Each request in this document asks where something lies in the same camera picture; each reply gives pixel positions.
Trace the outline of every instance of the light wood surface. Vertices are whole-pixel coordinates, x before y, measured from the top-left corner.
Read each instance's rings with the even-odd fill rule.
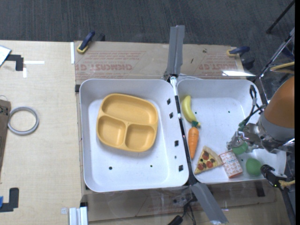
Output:
[[[0,45],[12,49],[11,54],[21,55],[25,61],[45,61],[44,64],[26,65],[27,78],[15,71],[12,61],[0,67],[0,95],[8,98],[12,108],[34,108],[40,119],[37,130],[31,135],[7,133],[0,196],[4,196],[4,203],[7,203],[10,188],[19,188],[20,195],[18,208],[0,213],[0,225],[66,225],[68,215],[62,214],[61,209],[79,207],[83,184],[70,43],[0,40]],[[19,129],[28,129],[34,120],[30,114],[20,113],[13,122]],[[275,194],[274,202],[230,207],[224,211],[229,224],[289,225],[280,191],[275,189]],[[103,220],[91,224],[168,224],[176,215]],[[195,211],[194,215],[197,224],[211,224],[202,210]],[[185,215],[182,224],[193,223]]]

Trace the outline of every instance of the yellow tray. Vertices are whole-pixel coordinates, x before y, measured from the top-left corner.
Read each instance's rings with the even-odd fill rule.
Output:
[[[158,112],[149,101],[126,94],[112,93],[100,106],[96,132],[108,146],[143,152],[154,144]]]

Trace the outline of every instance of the carrot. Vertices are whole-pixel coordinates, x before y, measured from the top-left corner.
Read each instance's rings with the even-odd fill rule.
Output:
[[[192,121],[192,127],[188,131],[188,148],[189,148],[189,154],[191,158],[194,158],[198,139],[199,139],[199,130],[197,128],[198,122]]]

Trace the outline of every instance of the pizza slice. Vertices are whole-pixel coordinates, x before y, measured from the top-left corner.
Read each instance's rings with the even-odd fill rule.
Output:
[[[213,169],[223,164],[221,158],[209,147],[204,146],[197,162],[195,174]]]

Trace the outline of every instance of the toy banana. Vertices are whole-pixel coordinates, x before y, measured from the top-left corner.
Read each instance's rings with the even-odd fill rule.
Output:
[[[197,121],[197,118],[195,117],[192,109],[191,109],[191,96],[190,95],[187,95],[183,100],[182,100],[182,103],[181,103],[181,106],[182,106],[182,113],[185,117],[185,119],[189,122],[192,122],[192,121]]]

